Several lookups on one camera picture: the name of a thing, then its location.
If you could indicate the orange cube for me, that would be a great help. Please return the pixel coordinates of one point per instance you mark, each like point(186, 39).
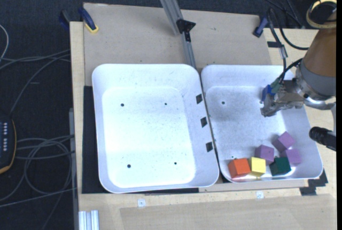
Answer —
point(239, 167)

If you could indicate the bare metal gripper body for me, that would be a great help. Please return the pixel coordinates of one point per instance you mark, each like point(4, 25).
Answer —
point(290, 95)

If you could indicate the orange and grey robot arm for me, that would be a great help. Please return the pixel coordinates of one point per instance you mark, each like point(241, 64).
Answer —
point(322, 50)

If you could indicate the brown cardboard board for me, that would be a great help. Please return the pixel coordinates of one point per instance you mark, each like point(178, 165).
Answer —
point(139, 42)

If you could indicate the white plastic tray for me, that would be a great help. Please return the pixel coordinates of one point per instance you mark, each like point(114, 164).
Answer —
point(149, 133)
point(240, 127)

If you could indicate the purple cube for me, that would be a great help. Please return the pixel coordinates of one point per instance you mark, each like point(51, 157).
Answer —
point(293, 156)
point(284, 141)
point(264, 152)

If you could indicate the green cube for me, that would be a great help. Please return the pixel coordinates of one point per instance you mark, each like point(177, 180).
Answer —
point(280, 166)

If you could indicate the black cylinder on white bracket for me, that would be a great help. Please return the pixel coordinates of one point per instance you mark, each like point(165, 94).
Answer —
point(322, 136)

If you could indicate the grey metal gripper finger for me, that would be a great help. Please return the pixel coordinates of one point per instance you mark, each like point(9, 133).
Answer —
point(278, 106)
point(267, 110)

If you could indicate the yellow cube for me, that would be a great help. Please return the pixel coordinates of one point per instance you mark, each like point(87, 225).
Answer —
point(257, 165)

